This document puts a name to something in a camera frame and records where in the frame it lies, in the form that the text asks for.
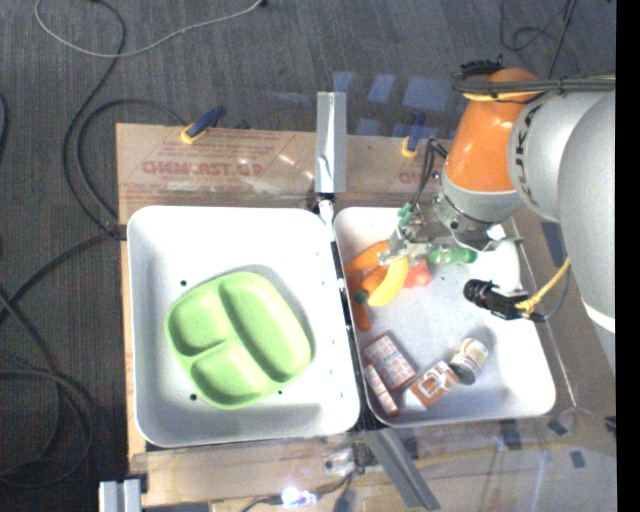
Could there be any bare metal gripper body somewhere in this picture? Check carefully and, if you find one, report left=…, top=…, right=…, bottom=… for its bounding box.
left=410, top=193, right=496, bottom=254

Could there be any orange carrot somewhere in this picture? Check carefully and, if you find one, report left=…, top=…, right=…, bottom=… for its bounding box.
left=360, top=265, right=389, bottom=297
left=346, top=273, right=373, bottom=333
left=344, top=240, right=392, bottom=274

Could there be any green bottle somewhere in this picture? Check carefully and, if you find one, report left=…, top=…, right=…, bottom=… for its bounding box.
left=426, top=245, right=479, bottom=267

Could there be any yellow banana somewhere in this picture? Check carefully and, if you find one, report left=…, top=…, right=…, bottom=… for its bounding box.
left=366, top=255, right=411, bottom=308

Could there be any red toy fruit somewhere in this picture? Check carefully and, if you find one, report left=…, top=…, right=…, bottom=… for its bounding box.
left=403, top=259, right=434, bottom=290

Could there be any white plastic tray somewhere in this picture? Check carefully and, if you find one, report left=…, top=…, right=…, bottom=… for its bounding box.
left=126, top=204, right=362, bottom=449
left=332, top=206, right=558, bottom=429

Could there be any small white and orange can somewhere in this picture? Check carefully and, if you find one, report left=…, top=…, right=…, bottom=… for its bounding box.
left=448, top=337, right=490, bottom=387

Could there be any orange and white carton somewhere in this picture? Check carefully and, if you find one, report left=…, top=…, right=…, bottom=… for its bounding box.
left=401, top=359, right=461, bottom=412

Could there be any small red and white packet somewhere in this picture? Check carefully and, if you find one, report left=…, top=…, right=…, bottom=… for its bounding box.
left=363, top=363, right=400, bottom=420

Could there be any green divided plate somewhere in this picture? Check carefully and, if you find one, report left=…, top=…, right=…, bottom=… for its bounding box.
left=163, top=270, right=317, bottom=411

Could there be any brown cardboard board red print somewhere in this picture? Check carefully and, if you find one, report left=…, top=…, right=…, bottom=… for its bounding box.
left=115, top=122, right=577, bottom=464

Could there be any black cylinder on white bracket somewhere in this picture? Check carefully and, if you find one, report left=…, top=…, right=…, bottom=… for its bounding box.
left=462, top=223, right=532, bottom=321

